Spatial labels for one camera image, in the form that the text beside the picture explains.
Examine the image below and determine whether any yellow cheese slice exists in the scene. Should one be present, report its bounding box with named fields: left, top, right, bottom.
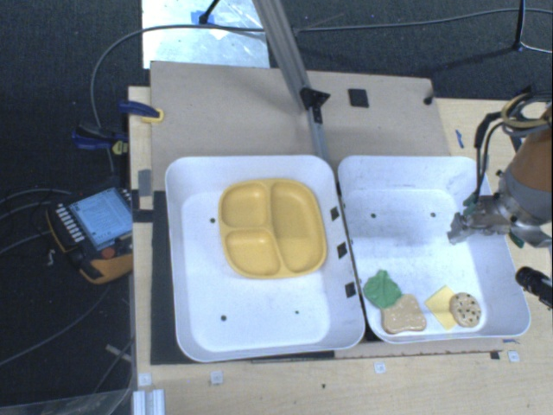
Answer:
left=423, top=284, right=460, bottom=332

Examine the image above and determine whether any yellow divided plate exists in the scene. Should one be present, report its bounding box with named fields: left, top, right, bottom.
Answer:
left=217, top=177, right=328, bottom=281

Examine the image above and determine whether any black cylinder on white bracket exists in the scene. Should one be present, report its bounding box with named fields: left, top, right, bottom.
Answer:
left=515, top=265, right=553, bottom=310

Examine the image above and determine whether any brown cardboard board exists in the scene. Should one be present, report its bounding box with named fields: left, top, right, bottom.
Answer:
left=149, top=60, right=506, bottom=361

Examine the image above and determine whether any white plastic tray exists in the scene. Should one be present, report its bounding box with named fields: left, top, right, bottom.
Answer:
left=336, top=154, right=532, bottom=346
left=164, top=154, right=367, bottom=364

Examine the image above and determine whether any green lettuce leaf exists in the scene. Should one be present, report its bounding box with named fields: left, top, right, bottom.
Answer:
left=362, top=269, right=404, bottom=310

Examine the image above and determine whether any tan bread slice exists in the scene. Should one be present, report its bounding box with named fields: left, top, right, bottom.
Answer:
left=379, top=293, right=429, bottom=335

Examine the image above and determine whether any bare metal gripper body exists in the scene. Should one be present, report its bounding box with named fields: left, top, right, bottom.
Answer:
left=461, top=196, right=553, bottom=249

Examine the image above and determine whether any tan chocolate chip biscuit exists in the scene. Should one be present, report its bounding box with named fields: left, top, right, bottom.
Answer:
left=448, top=291, right=483, bottom=329

